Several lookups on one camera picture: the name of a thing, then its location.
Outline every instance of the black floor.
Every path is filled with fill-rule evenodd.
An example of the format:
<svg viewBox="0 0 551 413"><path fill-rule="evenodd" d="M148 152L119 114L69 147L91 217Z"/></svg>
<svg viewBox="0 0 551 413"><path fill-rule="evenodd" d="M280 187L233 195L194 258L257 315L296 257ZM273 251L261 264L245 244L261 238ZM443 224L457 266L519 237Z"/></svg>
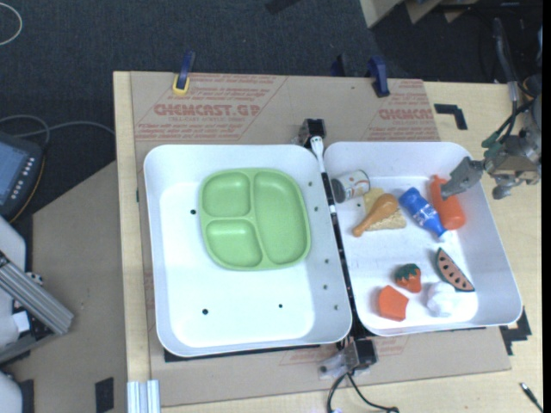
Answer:
<svg viewBox="0 0 551 413"><path fill-rule="evenodd" d="M94 121L113 127L113 71L177 71L186 49L194 70L330 75L339 55L362 77L381 55L390 77L503 82L492 18L503 20L520 77L536 66L542 0L482 0L454 22L437 10L413 25L403 4L372 29L359 0L0 0L22 17L0 46L0 131ZM17 30L0 4L0 43ZM44 134L32 137L43 142ZM94 126L52 130L46 169L29 215L115 159L112 134Z"/></svg>

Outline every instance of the blue bottle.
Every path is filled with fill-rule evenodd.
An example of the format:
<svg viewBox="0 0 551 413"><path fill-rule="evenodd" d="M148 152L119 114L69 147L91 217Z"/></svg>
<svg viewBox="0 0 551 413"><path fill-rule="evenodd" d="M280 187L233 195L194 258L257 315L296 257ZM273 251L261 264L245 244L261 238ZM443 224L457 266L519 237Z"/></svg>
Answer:
<svg viewBox="0 0 551 413"><path fill-rule="evenodd" d="M398 202L423 228L434 232L439 237L446 233L438 211L419 193L418 189L411 187L399 197Z"/></svg>

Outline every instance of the silver can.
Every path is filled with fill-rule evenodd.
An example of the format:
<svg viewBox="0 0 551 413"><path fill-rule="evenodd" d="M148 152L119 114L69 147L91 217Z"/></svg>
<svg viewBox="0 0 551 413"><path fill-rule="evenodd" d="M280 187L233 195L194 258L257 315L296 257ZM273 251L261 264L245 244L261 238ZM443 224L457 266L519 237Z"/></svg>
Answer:
<svg viewBox="0 0 551 413"><path fill-rule="evenodd" d="M331 188L337 203L360 197L371 189L371 182L363 170L351 171L331 179Z"/></svg>

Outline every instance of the wooden table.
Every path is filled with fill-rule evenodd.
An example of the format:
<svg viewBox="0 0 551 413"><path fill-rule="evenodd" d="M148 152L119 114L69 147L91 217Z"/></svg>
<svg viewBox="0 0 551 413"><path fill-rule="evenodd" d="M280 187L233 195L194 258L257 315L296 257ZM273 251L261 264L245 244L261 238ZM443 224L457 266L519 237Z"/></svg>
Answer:
<svg viewBox="0 0 551 413"><path fill-rule="evenodd" d="M467 118L468 130L460 131L450 115L436 115L442 141L465 147L475 158L482 157L480 142L511 112L507 88L497 84L426 83L431 104L456 104ZM129 381L151 378L145 319L144 281L136 202L136 161L133 142L133 107L129 72L115 72L115 124L117 167L121 206L121 252ZM495 182L485 176L486 197L492 197ZM366 397L377 404L397 405L400 412L514 412L537 411L522 392L525 382L543 402L542 361L542 187L513 188L512 196L489 199L498 232L517 280L532 335L513 344L512 369L507 372L427 379L399 384L364 387ZM325 391L211 404L165 408L170 413L325 412ZM369 410L350 388L339 390L333 408L346 413Z"/></svg>

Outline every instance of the white tray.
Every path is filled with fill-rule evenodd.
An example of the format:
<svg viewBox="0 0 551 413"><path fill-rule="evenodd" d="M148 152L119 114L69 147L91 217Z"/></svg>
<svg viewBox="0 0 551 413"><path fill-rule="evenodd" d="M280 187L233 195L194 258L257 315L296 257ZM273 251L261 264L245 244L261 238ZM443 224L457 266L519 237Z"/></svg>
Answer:
<svg viewBox="0 0 551 413"><path fill-rule="evenodd" d="M196 210L209 175L276 169L302 192L311 249L298 264L263 271L222 268L209 256ZM352 316L314 155L297 145L161 145L144 162L158 337L194 357L333 343Z"/></svg>
<svg viewBox="0 0 551 413"><path fill-rule="evenodd" d="M430 200L430 177L449 178L465 156L469 156L465 149L444 142L339 142L325 152L325 167L330 177L364 170L372 188L383 188L399 197L415 187ZM520 294L482 186L478 183L457 197L467 222L451 231L445 243L418 226L403 208L406 228L368 231L354 237L351 229L365 215L362 198L337 204L358 317L371 332L393 336L476 328L511 324L520 317ZM434 317L426 308L428 285L441 281L435 268L439 247L454 259L475 287L473 293L457 293L461 305L451 317ZM415 294L396 287L410 299L406 319L397 322L383 318L375 303L377 294L384 286L393 285L393 271L407 263L421 268L424 289Z"/></svg>

